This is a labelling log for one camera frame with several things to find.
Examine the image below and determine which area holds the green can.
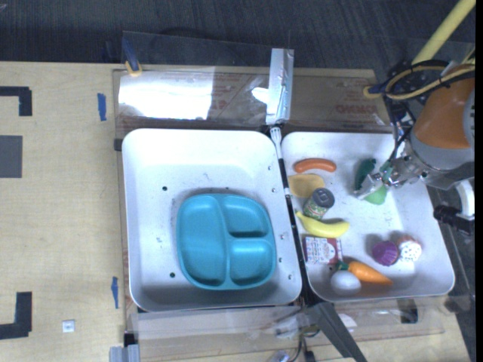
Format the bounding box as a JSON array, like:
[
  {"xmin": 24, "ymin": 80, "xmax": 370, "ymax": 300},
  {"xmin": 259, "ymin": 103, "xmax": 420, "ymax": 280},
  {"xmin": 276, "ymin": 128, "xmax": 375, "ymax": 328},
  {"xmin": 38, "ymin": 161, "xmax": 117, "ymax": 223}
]
[{"xmin": 302, "ymin": 187, "xmax": 336, "ymax": 220}]

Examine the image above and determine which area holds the orange sausage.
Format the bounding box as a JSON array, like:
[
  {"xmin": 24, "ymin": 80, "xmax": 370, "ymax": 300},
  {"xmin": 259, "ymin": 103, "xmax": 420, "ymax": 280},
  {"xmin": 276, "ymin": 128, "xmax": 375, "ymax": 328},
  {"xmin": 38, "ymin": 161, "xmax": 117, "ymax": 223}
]
[{"xmin": 293, "ymin": 158, "xmax": 337, "ymax": 175}]

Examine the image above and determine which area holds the white plastic tray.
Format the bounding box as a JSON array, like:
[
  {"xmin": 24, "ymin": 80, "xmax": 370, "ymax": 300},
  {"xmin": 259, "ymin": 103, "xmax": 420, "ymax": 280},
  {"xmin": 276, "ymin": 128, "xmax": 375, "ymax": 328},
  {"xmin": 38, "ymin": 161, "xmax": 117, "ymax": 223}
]
[
  {"xmin": 280, "ymin": 130, "xmax": 456, "ymax": 303},
  {"xmin": 121, "ymin": 127, "xmax": 303, "ymax": 313}
]

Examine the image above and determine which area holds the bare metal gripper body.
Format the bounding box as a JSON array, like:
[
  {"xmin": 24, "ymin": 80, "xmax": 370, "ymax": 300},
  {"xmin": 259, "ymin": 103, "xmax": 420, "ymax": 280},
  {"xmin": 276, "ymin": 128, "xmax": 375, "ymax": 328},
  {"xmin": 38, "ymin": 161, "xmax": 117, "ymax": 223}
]
[{"xmin": 380, "ymin": 155, "xmax": 430, "ymax": 189}]

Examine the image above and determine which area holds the blue divided plate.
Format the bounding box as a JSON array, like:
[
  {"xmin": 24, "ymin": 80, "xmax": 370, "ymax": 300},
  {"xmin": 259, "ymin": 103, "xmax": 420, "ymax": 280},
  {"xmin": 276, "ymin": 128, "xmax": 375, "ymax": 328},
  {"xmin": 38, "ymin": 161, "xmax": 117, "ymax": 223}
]
[{"xmin": 175, "ymin": 193, "xmax": 278, "ymax": 291}]

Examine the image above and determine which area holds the yellow bread slice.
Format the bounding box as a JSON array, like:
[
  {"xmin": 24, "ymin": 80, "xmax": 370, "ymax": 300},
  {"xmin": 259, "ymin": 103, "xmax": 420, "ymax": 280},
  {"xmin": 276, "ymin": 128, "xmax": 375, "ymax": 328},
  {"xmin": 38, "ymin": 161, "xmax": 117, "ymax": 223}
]
[{"xmin": 287, "ymin": 173, "xmax": 326, "ymax": 199}]

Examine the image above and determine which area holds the green broccoli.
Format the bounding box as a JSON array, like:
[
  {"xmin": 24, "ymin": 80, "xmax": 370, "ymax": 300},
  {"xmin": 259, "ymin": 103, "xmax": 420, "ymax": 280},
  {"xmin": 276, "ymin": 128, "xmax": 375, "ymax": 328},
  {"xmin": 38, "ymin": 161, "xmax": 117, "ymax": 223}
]
[{"xmin": 353, "ymin": 158, "xmax": 390, "ymax": 206}]

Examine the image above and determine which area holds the yellow banana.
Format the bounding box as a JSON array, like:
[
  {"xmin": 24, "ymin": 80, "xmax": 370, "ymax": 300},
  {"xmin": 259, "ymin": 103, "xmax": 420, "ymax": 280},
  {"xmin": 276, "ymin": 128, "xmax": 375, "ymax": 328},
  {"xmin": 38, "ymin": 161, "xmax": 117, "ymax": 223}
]
[{"xmin": 294, "ymin": 210, "xmax": 351, "ymax": 239}]

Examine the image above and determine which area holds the white and brown cupcake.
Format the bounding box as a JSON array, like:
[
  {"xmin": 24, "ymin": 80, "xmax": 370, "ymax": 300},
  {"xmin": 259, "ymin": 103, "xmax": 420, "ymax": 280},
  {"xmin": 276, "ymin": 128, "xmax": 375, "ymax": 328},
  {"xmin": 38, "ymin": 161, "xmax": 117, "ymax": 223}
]
[{"xmin": 395, "ymin": 235, "xmax": 423, "ymax": 263}]

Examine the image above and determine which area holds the orange carrot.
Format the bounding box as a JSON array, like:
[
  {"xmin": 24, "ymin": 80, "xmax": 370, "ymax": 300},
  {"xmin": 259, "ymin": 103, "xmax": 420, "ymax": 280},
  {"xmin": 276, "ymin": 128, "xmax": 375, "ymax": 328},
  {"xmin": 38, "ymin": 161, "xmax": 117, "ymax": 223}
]
[{"xmin": 335, "ymin": 259, "xmax": 395, "ymax": 287}]

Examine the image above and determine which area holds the white and red carton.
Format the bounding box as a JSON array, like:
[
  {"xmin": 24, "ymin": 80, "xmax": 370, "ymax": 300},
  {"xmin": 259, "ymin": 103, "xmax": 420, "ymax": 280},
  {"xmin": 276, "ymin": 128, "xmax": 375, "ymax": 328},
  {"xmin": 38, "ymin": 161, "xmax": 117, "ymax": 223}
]
[{"xmin": 302, "ymin": 235, "xmax": 345, "ymax": 267}]

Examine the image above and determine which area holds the black cylinder on white bracket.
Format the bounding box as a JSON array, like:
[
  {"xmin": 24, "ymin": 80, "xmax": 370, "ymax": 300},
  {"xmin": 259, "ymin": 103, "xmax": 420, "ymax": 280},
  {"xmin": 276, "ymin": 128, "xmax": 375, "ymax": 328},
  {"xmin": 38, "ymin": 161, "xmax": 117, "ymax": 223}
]
[{"xmin": 432, "ymin": 179, "xmax": 475, "ymax": 237}]

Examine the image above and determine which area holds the white egg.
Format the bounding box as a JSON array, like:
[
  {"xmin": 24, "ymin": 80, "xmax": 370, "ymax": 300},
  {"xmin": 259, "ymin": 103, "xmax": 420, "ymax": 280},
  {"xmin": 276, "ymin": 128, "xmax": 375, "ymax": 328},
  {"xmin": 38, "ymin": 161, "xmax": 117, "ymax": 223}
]
[{"xmin": 330, "ymin": 270, "xmax": 363, "ymax": 298}]

